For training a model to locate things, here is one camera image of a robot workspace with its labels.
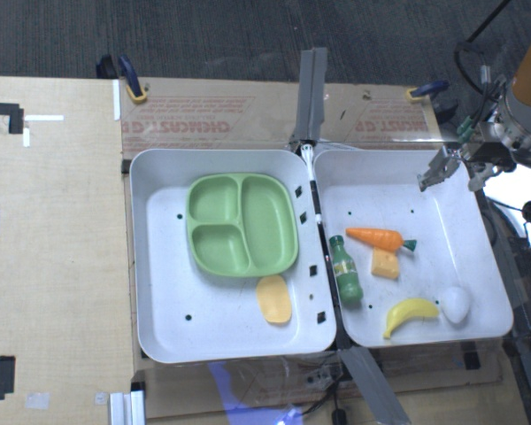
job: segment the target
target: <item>toy banana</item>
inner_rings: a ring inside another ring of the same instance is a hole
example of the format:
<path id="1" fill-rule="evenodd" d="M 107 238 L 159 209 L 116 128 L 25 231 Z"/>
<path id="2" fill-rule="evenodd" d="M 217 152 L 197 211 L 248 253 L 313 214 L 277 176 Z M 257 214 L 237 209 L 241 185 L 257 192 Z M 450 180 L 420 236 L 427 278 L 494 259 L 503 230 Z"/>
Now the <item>toy banana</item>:
<path id="1" fill-rule="evenodd" d="M 411 318 L 434 318 L 438 314 L 438 307 L 427 299 L 411 297 L 403 300 L 389 309 L 387 328 L 383 333 L 383 338 L 391 338 L 394 329 Z"/>

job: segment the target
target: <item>bottle label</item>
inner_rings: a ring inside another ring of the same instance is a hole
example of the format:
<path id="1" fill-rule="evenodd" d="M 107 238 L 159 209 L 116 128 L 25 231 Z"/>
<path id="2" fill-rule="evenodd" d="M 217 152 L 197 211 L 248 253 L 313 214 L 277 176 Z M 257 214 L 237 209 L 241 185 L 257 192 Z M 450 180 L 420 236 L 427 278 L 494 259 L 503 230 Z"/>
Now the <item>bottle label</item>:
<path id="1" fill-rule="evenodd" d="M 336 277 L 348 273 L 357 274 L 356 266 L 353 261 L 341 261 L 340 263 L 335 263 L 333 269 L 335 270 Z"/>

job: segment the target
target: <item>blue clamp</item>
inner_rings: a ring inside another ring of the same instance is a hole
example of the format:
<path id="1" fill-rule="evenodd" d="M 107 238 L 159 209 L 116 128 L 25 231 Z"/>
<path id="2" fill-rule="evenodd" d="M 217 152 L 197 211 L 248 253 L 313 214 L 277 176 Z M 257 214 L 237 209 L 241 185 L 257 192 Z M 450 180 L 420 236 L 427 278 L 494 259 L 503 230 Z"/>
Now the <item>blue clamp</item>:
<path id="1" fill-rule="evenodd" d="M 145 89 L 143 89 L 143 87 L 140 85 L 138 76 L 135 73 L 134 67 L 132 66 L 132 62 L 126 54 L 121 55 L 118 58 L 118 64 L 122 69 L 122 74 L 126 76 L 126 91 L 132 101 L 134 101 L 136 104 L 145 102 L 145 100 L 148 98 L 148 95 L 146 94 Z"/>
<path id="2" fill-rule="evenodd" d="M 405 97 L 409 102 L 416 103 L 423 100 L 427 95 L 432 99 L 439 93 L 448 89 L 450 83 L 448 81 L 432 81 L 418 88 L 407 89 L 405 91 Z"/>

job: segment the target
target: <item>bottle cap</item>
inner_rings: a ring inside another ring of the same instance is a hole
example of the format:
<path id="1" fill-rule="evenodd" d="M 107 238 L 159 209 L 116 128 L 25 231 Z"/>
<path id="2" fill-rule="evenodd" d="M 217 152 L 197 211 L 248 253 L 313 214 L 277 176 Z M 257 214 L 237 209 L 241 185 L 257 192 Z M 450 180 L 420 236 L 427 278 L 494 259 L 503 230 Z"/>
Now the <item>bottle cap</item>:
<path id="1" fill-rule="evenodd" d="M 330 242 L 331 247 L 335 247 L 338 244 L 344 243 L 344 238 L 342 238 L 340 235 L 336 235 L 331 237 L 328 241 Z"/>

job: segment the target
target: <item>orange carrot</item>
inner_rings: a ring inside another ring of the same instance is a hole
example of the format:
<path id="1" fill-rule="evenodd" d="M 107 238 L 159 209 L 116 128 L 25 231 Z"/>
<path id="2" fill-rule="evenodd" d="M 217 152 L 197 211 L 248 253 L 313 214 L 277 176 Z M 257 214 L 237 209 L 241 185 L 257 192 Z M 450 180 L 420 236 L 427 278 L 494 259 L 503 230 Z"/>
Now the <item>orange carrot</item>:
<path id="1" fill-rule="evenodd" d="M 401 246 L 410 251 L 415 250 L 417 241 L 410 239 L 405 241 L 401 234 L 395 230 L 384 230 L 380 228 L 346 228 L 346 235 L 369 243 L 373 247 L 378 247 L 384 251 L 396 251 Z"/>

